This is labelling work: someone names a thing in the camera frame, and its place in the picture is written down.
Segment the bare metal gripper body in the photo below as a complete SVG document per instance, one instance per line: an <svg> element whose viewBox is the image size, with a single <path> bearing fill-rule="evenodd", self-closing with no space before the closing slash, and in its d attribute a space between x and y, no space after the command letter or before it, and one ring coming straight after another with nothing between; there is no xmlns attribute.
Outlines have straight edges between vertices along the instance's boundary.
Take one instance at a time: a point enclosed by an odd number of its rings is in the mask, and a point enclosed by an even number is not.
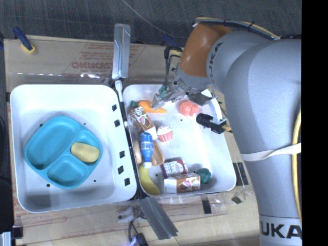
<svg viewBox="0 0 328 246"><path fill-rule="evenodd" d="M160 88L160 97L167 96L168 101L175 102L184 98L186 91L187 88L180 79L173 81L165 80Z"/></svg>

